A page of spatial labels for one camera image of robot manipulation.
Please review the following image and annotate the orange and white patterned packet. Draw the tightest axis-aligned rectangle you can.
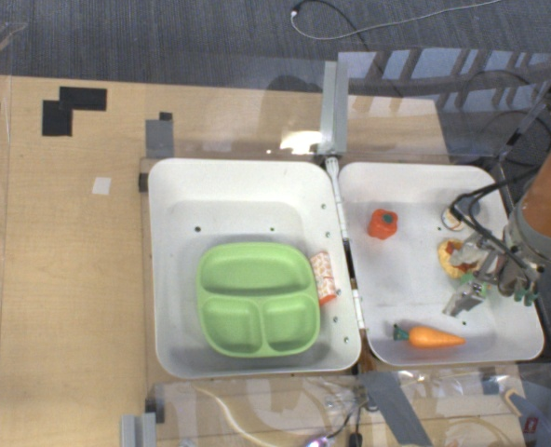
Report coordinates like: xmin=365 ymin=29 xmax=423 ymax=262
xmin=308 ymin=250 xmax=342 ymax=308

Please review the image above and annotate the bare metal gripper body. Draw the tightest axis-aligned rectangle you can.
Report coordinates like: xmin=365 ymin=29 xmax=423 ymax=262
xmin=470 ymin=236 xmax=541 ymax=298

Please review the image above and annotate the yellow and red pizza slice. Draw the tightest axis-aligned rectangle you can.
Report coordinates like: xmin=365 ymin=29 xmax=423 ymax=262
xmin=437 ymin=237 xmax=477 ymax=279

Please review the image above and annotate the white plastic tray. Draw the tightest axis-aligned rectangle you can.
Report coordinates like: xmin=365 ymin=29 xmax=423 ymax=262
xmin=338 ymin=161 xmax=546 ymax=368
xmin=147 ymin=157 xmax=363 ymax=381

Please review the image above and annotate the green divided plate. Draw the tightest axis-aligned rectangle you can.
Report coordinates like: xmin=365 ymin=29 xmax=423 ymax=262
xmin=195 ymin=242 xmax=322 ymax=359

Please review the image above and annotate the orange toy carrot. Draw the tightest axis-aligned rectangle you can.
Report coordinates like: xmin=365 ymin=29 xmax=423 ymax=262
xmin=392 ymin=323 xmax=467 ymax=349

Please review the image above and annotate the orange toy bell pepper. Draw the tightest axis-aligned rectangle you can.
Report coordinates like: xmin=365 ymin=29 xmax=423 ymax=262
xmin=367 ymin=208 xmax=399 ymax=240

